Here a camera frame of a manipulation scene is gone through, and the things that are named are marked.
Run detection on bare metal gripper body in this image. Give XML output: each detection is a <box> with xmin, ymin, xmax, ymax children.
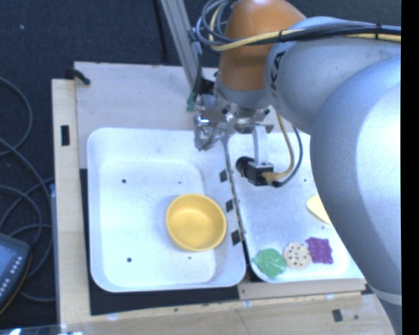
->
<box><xmin>193</xmin><ymin>94</ymin><xmax>275</xmax><ymax>135</ymax></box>

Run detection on pale wood board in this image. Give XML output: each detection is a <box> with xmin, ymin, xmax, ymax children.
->
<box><xmin>73</xmin><ymin>61</ymin><xmax>367</xmax><ymax>301</ymax></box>

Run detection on yellow bowl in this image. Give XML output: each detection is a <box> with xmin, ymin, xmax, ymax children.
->
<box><xmin>165</xmin><ymin>193</ymin><xmax>228</xmax><ymax>253</ymax></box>

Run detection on white plastic tray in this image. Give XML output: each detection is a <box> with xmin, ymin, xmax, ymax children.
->
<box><xmin>87</xmin><ymin>127</ymin><xmax>247</xmax><ymax>293</ymax></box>
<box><xmin>226</xmin><ymin>131</ymin><xmax>366</xmax><ymax>284</ymax></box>

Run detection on pale yellow flat piece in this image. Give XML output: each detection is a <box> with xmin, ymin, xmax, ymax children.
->
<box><xmin>306</xmin><ymin>194</ymin><xmax>333</xmax><ymax>225</ymax></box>

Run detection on green toy lettuce leaf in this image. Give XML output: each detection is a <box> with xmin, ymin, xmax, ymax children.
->
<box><xmin>251</xmin><ymin>248</ymin><xmax>288</xmax><ymax>280</ymax></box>

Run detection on beige dotted biscuit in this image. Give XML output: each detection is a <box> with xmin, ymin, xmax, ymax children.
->
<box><xmin>282</xmin><ymin>242</ymin><xmax>313</xmax><ymax>270</ymax></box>

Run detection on purple toy grapes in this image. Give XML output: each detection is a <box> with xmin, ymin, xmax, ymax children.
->
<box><xmin>304</xmin><ymin>236</ymin><xmax>335</xmax><ymax>265</ymax></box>

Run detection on black cylinder on white bracket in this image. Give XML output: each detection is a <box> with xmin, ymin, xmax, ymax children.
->
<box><xmin>235</xmin><ymin>124</ymin><xmax>275</xmax><ymax>188</ymax></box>

